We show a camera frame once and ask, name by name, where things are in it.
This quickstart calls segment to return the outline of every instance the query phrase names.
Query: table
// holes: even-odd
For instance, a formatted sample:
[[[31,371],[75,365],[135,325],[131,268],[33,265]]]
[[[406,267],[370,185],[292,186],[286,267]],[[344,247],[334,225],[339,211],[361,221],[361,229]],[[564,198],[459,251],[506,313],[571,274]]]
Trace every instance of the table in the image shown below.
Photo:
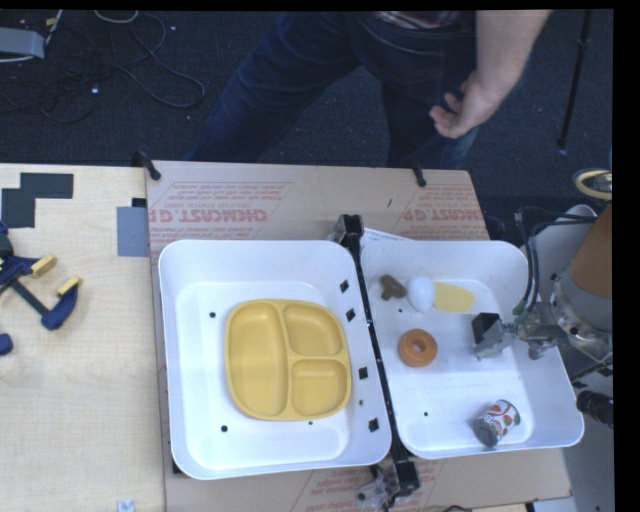
[[[0,165],[3,220],[20,214],[21,227],[8,222],[16,254],[58,260],[40,279],[24,277],[25,286],[52,304],[70,275],[83,280],[75,310],[55,331],[11,290],[0,296],[0,332],[15,344],[0,358],[3,510],[115,511],[119,500],[154,512],[204,510],[212,500],[210,510],[227,512],[359,510],[349,500],[368,468],[213,482],[174,472],[154,333],[158,250],[211,229],[219,238],[324,238],[344,213],[409,238],[486,239],[469,175],[425,171],[420,188],[401,169],[154,163],[157,182],[138,167]],[[52,192],[47,179],[56,176],[71,181],[70,194]],[[422,487],[401,510],[571,492],[559,449],[418,467]]]

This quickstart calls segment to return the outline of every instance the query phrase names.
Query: white egg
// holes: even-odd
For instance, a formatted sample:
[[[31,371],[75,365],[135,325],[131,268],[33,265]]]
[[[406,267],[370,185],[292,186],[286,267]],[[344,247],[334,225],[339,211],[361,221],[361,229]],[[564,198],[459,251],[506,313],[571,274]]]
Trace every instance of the white egg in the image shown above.
[[[407,283],[407,299],[420,313],[426,313],[433,307],[436,298],[436,285],[427,276],[414,276]]]

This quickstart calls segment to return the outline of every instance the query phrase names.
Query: person's leg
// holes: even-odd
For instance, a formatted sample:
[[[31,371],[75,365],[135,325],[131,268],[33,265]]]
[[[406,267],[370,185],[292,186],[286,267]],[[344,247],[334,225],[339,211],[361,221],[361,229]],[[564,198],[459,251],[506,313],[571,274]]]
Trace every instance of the person's leg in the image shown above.
[[[354,53],[383,83],[390,133],[387,166],[460,168],[477,130],[459,139],[442,137],[429,110],[445,106],[444,93],[458,91],[475,69],[472,28],[402,29],[357,14],[350,30]]]
[[[326,86],[357,65],[341,15],[282,15],[237,69],[183,158],[257,161]]]

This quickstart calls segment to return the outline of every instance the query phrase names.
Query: black floor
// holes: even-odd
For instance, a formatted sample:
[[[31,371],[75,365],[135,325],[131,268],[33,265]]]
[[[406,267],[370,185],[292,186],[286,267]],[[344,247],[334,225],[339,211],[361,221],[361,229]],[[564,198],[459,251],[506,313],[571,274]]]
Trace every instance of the black floor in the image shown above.
[[[57,14],[2,9],[0,27],[46,36],[47,20]],[[179,160],[231,73],[278,15],[142,11],[131,23],[100,17],[124,21],[132,14],[65,10],[44,59],[7,62],[13,56],[0,54],[0,162],[128,166],[138,149]],[[554,11],[526,82],[486,123],[467,160],[481,207],[505,221],[507,240],[519,241],[519,207],[602,208],[572,176],[611,168],[612,84],[613,9]],[[355,72],[327,89],[263,162],[384,165],[378,99],[377,83]]]

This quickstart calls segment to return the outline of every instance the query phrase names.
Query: human hand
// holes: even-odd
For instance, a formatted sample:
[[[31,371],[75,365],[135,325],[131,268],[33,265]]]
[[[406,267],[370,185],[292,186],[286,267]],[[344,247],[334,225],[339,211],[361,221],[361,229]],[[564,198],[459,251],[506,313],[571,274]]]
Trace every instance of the human hand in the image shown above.
[[[464,95],[462,100],[450,92],[445,93],[444,98],[450,111],[440,105],[435,105],[429,111],[436,130],[443,137],[462,137],[489,119],[504,99],[503,96],[492,94],[483,88],[475,71],[460,86],[460,91]]]

